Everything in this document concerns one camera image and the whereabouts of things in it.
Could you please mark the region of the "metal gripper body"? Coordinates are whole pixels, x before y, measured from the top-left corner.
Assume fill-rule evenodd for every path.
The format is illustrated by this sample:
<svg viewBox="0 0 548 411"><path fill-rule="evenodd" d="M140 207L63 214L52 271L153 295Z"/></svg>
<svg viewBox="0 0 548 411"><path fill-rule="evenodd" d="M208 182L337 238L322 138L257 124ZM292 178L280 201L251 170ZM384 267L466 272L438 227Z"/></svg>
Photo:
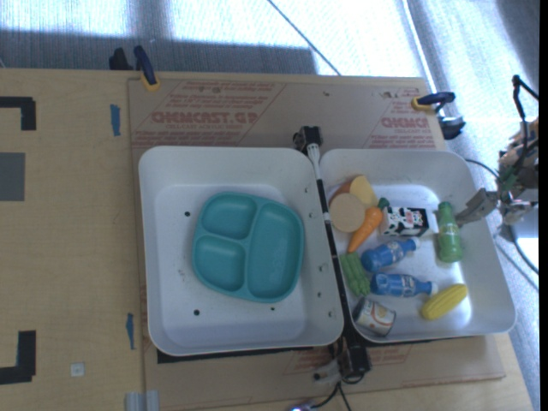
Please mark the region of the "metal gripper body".
<svg viewBox="0 0 548 411"><path fill-rule="evenodd" d="M503 187L499 187L497 195L499 198L498 211L505 225L520 222L539 202L538 188L519 186L505 190Z"/></svg>

